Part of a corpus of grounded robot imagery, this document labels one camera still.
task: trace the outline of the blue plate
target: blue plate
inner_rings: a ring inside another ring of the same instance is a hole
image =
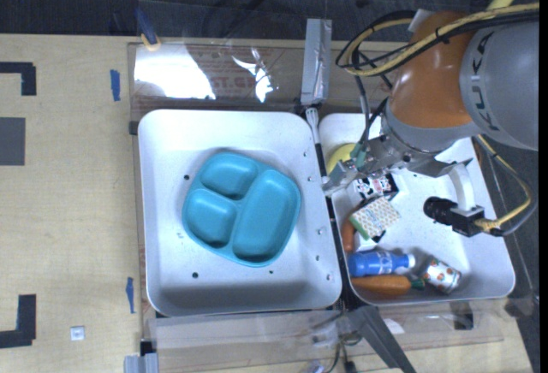
[[[301,208],[293,180],[265,163],[233,152],[210,157],[182,207],[188,235],[208,250],[249,266],[278,258]]]

